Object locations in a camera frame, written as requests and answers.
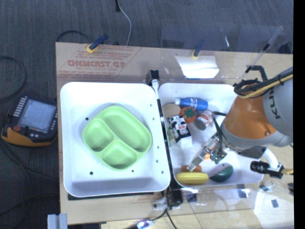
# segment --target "wooden table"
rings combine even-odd
[[[159,70],[165,81],[173,78],[183,80],[175,55],[190,53],[186,50],[100,45],[96,54],[86,52],[86,44],[56,43],[56,74],[58,116],[61,119],[60,90],[68,82],[135,82],[145,79],[149,70]],[[214,58],[220,73],[207,83],[233,84],[241,76],[246,65],[257,55],[244,52],[204,52]],[[268,78],[293,66],[291,54],[265,53],[258,64],[265,68]],[[162,211],[154,211],[152,201],[161,198],[161,193],[121,196],[112,198],[69,199],[63,184],[61,121],[59,128],[59,165],[61,213],[67,214],[68,224],[101,223],[103,229],[118,229],[134,226],[141,219],[157,217]],[[290,146],[269,147],[285,168],[293,168],[293,149]],[[194,213],[192,203],[183,202],[180,208],[169,211],[178,229],[188,228],[280,228],[294,227],[294,197],[289,194],[287,183],[293,176],[284,175],[281,180],[264,176],[262,182],[273,184],[263,191],[258,184],[252,186],[252,201],[242,199],[229,201],[229,208],[205,209]],[[167,216],[156,220],[151,228],[172,228]]]

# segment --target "green plate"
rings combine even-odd
[[[84,128],[88,149],[112,170],[125,170],[151,147],[148,128],[127,109],[112,105],[99,112]]]

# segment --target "blue clamp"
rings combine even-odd
[[[198,59],[198,55],[199,55],[200,50],[202,49],[203,43],[204,43],[204,39],[201,39],[199,41],[199,44],[197,45],[196,49],[192,51],[191,57],[193,59]]]
[[[87,46],[87,51],[89,53],[93,53],[95,50],[97,50],[100,44],[102,44],[105,40],[108,39],[108,35],[104,34],[103,36],[99,37],[98,39],[96,39],[93,43],[89,44]]]

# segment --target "gray floor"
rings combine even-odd
[[[282,26],[283,31],[270,52],[279,52],[280,46],[287,43],[290,47],[284,52],[293,51],[294,0],[118,1],[132,23],[129,46],[189,48],[194,35],[203,33],[207,42],[215,42],[205,43],[205,50],[259,52],[270,35]],[[20,94],[56,97],[55,41],[62,32],[81,31],[92,40],[106,33],[109,36],[106,44],[126,45],[128,40],[129,22],[122,12],[115,10],[114,0],[0,0],[0,10],[0,55],[20,61],[27,73],[23,88],[0,101],[1,125]],[[224,44],[225,37],[230,46]],[[67,33],[59,41],[87,43],[88,39],[78,33]],[[18,64],[0,58],[0,99],[12,93],[21,79]],[[4,145],[6,148],[1,146],[0,150],[0,228],[2,225],[18,229],[46,228],[47,215],[60,212],[56,196],[58,183],[33,172],[25,173],[3,151],[9,150],[28,170],[57,180],[57,141],[38,149]],[[2,212],[39,193],[47,194],[25,200],[24,208],[19,204]],[[12,227],[22,218],[17,227]]]

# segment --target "robotic arm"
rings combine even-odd
[[[263,150],[269,163],[251,163],[251,170],[283,176],[283,165],[277,162],[268,145],[284,147],[293,143],[293,67],[263,82],[242,81],[234,91],[239,95],[217,132],[203,146],[200,154],[188,165],[192,171],[207,153],[218,163],[229,150],[242,153],[251,148]]]

